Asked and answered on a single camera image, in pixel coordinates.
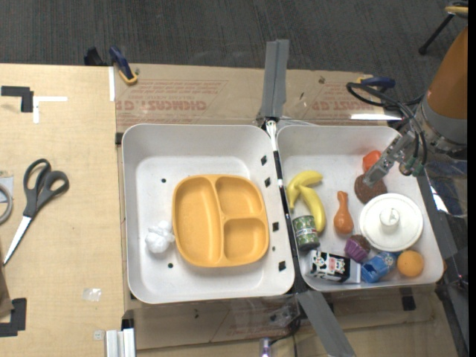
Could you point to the white plastic tray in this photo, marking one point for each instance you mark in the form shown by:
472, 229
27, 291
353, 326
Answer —
334, 151
156, 199

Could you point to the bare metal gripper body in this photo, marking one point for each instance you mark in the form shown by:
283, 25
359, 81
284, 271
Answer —
399, 147

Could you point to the white cow print carton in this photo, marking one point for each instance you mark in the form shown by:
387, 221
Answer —
331, 266

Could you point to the purple toy cupcake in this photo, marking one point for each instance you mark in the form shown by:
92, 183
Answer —
357, 247

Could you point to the white round lid with knob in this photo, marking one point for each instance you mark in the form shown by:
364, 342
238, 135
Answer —
390, 233

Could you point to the yellow banana bunch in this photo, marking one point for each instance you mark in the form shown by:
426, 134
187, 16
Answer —
314, 203

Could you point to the orange ball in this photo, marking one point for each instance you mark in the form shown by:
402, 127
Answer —
410, 263

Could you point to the orange divided plate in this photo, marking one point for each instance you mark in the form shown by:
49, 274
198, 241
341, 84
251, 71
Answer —
208, 218

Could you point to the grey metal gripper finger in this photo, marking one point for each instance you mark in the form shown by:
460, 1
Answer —
375, 174

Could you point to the white crumpled paper ball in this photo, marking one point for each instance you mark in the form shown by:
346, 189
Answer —
159, 238

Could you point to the orange toy chicken drumstick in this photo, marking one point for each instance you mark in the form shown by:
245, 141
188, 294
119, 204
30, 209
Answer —
343, 219

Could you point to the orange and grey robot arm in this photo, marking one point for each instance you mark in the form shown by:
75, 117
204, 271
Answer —
450, 84

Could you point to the green small can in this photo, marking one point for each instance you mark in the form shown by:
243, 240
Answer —
305, 233

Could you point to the orange red toy block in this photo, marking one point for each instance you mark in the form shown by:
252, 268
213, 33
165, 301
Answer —
371, 159

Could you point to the grey tape roll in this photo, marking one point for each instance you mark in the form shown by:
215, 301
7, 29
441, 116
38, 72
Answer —
7, 214

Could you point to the brown toy biscuit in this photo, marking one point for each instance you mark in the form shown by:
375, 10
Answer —
366, 195

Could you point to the brown cardboard board red print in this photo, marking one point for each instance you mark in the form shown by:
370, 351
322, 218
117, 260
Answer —
208, 95

